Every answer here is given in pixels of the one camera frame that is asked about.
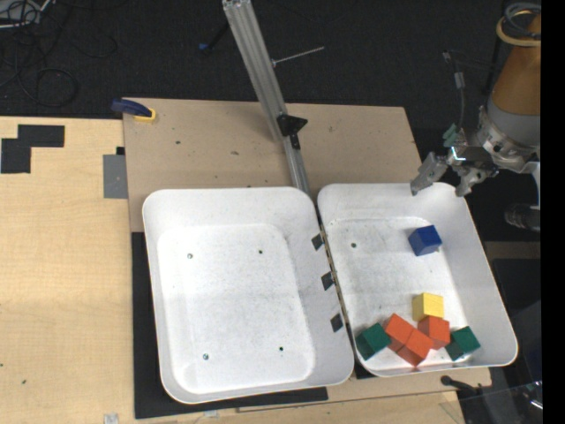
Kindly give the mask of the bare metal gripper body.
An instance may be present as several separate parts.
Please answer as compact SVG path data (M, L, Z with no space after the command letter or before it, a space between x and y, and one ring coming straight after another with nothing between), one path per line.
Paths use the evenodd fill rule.
M531 173L539 162L540 123L479 122L470 130L451 125L446 131L446 147L454 164Z

